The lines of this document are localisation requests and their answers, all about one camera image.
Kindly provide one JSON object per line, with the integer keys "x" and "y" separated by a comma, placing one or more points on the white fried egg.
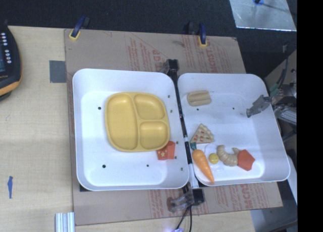
{"x": 213, "y": 158}

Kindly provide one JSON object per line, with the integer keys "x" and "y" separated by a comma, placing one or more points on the tan pizza slice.
{"x": 202, "y": 135}

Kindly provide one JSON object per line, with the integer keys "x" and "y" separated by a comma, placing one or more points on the yellow divided plate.
{"x": 121, "y": 122}

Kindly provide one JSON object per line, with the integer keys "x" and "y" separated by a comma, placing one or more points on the red carton with yellow star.
{"x": 167, "y": 151}

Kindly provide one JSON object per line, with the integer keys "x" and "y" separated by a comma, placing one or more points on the beige hot dog bun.
{"x": 198, "y": 98}

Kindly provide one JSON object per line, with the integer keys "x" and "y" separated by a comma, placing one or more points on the orange carrot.
{"x": 202, "y": 163}

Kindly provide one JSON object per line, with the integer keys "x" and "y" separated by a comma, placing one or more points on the thin black and white rod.
{"x": 182, "y": 122}

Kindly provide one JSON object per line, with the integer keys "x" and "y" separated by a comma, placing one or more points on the white plastic tray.
{"x": 234, "y": 130}
{"x": 126, "y": 173}

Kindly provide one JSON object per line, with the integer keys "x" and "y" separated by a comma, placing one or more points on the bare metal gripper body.
{"x": 283, "y": 97}

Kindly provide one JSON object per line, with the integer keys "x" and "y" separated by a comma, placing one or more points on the beige croissant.
{"x": 228, "y": 157}

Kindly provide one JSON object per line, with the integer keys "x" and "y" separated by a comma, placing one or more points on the orange-red carton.
{"x": 246, "y": 160}

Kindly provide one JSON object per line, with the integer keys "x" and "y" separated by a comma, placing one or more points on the brown cardboard board red print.
{"x": 106, "y": 49}

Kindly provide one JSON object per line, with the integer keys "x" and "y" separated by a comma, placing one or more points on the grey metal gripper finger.
{"x": 258, "y": 105}

